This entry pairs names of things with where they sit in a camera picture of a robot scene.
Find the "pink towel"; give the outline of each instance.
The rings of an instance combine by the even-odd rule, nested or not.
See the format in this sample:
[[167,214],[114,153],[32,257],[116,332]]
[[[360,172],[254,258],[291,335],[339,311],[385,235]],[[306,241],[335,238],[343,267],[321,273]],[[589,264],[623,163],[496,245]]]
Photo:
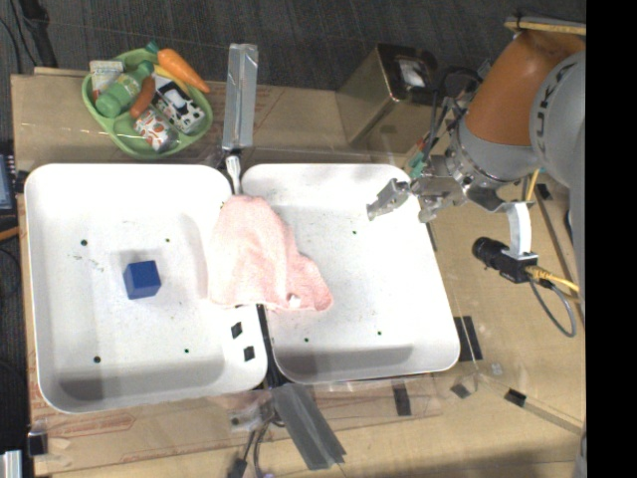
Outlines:
[[320,311],[332,304],[319,268],[299,253],[292,229],[263,198],[230,197],[208,252],[208,298],[217,305]]

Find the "sink basin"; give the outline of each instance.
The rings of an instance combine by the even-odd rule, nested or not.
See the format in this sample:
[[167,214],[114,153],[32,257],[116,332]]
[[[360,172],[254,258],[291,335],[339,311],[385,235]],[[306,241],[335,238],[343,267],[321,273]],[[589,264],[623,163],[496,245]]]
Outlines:
[[[261,164],[243,177],[294,230],[334,304],[268,312],[273,355],[305,384],[439,371],[460,352],[415,198],[369,221],[386,164]],[[256,307],[207,301],[206,239],[231,196],[202,165],[49,164],[25,186],[38,381],[70,413],[253,389],[268,359]],[[154,261],[156,294],[123,272]]]
[[290,224],[297,246],[332,293],[324,312],[267,313],[283,374],[305,384],[440,371],[460,341],[415,197],[369,221],[366,204],[391,178],[389,164],[260,164],[243,188]]
[[[252,389],[267,357],[255,307],[213,309],[204,245],[226,178],[199,165],[49,164],[25,186],[38,380],[64,412]],[[130,263],[161,287],[128,298]]]

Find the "toy carrot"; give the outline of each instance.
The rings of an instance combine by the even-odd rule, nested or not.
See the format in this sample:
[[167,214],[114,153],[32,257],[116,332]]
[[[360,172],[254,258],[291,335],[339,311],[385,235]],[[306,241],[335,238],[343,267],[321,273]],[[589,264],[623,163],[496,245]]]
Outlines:
[[141,115],[141,113],[148,108],[154,94],[155,78],[153,78],[152,76],[147,76],[143,79],[143,82],[141,82],[141,90],[137,95],[137,99],[128,111],[130,113],[130,116],[134,119],[137,119]]
[[159,65],[172,74],[172,76],[179,80],[199,89],[201,92],[208,94],[210,88],[201,79],[201,77],[195,72],[194,69],[188,64],[184,58],[176,51],[170,48],[159,49],[157,43],[150,41],[146,45],[146,51],[153,53],[157,56],[157,62]]

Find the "toy bottle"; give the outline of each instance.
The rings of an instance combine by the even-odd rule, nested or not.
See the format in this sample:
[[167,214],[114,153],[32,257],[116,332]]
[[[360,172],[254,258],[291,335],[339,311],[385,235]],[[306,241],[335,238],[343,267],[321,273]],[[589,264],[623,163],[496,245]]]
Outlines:
[[135,100],[141,91],[143,79],[150,76],[154,68],[151,62],[143,60],[137,69],[119,75],[117,80],[98,97],[96,108],[104,117],[114,119]]

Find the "wire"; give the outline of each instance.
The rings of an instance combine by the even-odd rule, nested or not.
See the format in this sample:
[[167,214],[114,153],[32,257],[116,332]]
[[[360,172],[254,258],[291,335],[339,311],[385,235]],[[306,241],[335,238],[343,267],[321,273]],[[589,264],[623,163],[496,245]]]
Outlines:
[[525,200],[531,200],[533,195],[533,190],[535,189],[535,184],[537,183],[537,177],[539,176],[539,168],[534,171],[531,175],[531,180],[529,181],[529,185],[527,186],[527,193],[525,194]]
[[9,0],[9,3],[11,4],[11,9],[13,11],[13,15],[16,18],[16,23],[18,25],[18,34],[20,35],[20,39],[22,40],[22,44],[24,45],[24,49],[27,52],[27,56],[29,57],[29,59],[31,60],[31,62],[33,63],[34,66],[37,66],[38,63],[36,62],[36,60],[33,58],[33,55],[31,55],[31,51],[29,50],[29,47],[27,46],[27,40],[24,37],[24,34],[22,33],[22,27],[20,26],[20,13],[18,12],[18,9],[16,8],[16,4],[13,0]]
[[243,454],[244,460],[246,460],[248,458],[248,455],[250,455],[250,447],[252,446],[252,441],[254,440],[256,433],[256,430],[250,432],[250,437],[248,438],[248,443],[246,444],[246,451]]
[[13,53],[16,57],[16,69],[18,70],[18,73],[22,74],[22,59],[20,58],[20,49],[18,48],[18,42],[16,41],[14,35],[11,33],[7,22],[0,18],[0,23],[2,23],[2,26],[7,31],[7,34],[11,39],[11,44],[13,44]]
[[437,136],[436,134],[436,129],[440,127],[440,124],[442,122],[436,122],[436,111],[438,109],[438,96],[441,92],[444,91],[445,89],[445,82],[447,80],[447,78],[450,75],[461,75],[461,76],[466,76],[470,79],[472,79],[473,81],[477,82],[478,84],[480,84],[482,82],[482,77],[474,70],[471,70],[469,68],[462,68],[462,67],[458,67],[458,66],[449,66],[447,68],[445,68],[445,70],[442,72],[442,75],[438,81],[438,83],[435,85],[435,87],[433,88],[433,101],[431,104],[431,123],[429,126],[429,139],[427,140],[427,143],[425,144],[423,150],[422,150],[422,159],[421,161],[423,163],[427,162],[427,160],[429,159],[429,153],[431,152],[432,147],[434,146],[434,144],[438,141],[436,138]]
[[570,280],[557,276],[540,266],[526,266],[525,271],[527,271],[533,280],[549,280],[551,282],[556,282],[579,294],[579,287],[576,284]]
[[257,440],[255,441],[254,452],[252,454],[252,463],[255,466],[255,473],[257,474],[257,478],[264,478],[263,471],[261,470],[261,467],[259,466],[259,446],[261,445],[261,442],[263,441],[264,436],[268,432],[268,428],[270,427],[271,421],[272,420],[269,420],[263,424],[263,426],[261,427],[261,430],[259,430],[259,435],[257,435]]
[[569,337],[570,339],[572,339],[576,334],[577,334],[577,325],[575,323],[575,315],[573,313],[572,308],[570,307],[570,303],[568,302],[568,300],[566,299],[566,297],[563,295],[563,293],[560,291],[560,289],[558,289],[553,283],[547,281],[547,280],[543,280],[542,283],[546,284],[547,288],[550,288],[551,290],[553,290],[557,296],[560,298],[560,300],[562,301],[562,303],[564,304],[564,307],[566,308],[566,312],[568,313],[568,318],[570,320],[570,332],[567,331],[564,326],[562,324],[559,323],[559,321],[555,318],[555,316],[553,315],[553,313],[548,309],[548,306],[546,305],[546,303],[544,302],[544,300],[541,298],[541,296],[539,295],[539,292],[537,291],[537,287],[535,286],[535,281],[531,280],[529,282],[531,284],[531,289],[533,290],[533,293],[535,294],[535,297],[537,298],[537,300],[539,301],[539,303],[541,304],[541,307],[544,309],[544,311],[546,312],[546,314],[548,315],[548,317],[550,318],[550,320],[555,324],[555,326],[566,336]]

